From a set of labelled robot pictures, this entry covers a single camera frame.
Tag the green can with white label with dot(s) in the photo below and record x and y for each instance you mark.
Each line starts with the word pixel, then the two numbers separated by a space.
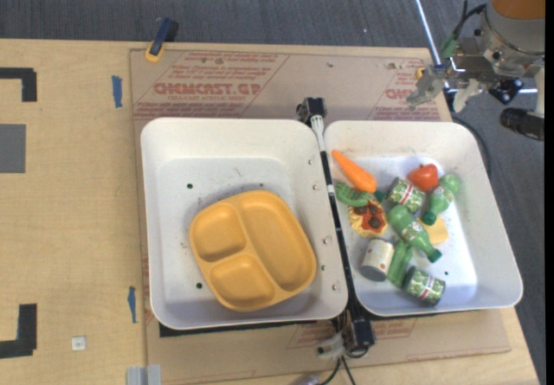
pixel 404 194
pixel 425 286

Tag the green toy leaf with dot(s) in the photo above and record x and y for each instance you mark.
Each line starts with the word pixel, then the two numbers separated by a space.
pixel 349 196

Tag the brown cardboard board red print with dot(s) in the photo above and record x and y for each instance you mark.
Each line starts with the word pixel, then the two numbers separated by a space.
pixel 259 85

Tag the orange toy pepper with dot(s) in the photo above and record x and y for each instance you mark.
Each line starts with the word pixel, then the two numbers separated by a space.
pixel 424 177

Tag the black cylinder on white bracket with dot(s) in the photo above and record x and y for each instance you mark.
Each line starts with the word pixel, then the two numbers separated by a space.
pixel 521 123

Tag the white plastic tray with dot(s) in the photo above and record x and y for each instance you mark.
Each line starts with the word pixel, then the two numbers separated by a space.
pixel 476 253
pixel 233 149

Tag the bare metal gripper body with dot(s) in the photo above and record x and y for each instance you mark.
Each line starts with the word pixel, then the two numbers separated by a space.
pixel 472 63

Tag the orange divided plate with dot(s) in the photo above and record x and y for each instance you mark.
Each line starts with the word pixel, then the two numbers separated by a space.
pixel 264 236

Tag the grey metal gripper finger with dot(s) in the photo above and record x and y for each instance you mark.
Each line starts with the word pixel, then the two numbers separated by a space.
pixel 428 87
pixel 466 94

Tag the yellow cheese wedge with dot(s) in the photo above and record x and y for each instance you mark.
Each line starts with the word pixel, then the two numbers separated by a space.
pixel 439 231

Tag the green bottle with label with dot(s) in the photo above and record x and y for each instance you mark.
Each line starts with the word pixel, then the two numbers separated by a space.
pixel 409 227
pixel 442 197

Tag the thin black and white rod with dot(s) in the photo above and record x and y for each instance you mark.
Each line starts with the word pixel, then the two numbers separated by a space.
pixel 330 188

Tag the orange carrot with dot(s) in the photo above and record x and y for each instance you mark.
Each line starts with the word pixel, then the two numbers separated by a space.
pixel 352 171

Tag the plain green bottle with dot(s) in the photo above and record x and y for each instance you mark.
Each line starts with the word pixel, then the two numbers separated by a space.
pixel 399 264

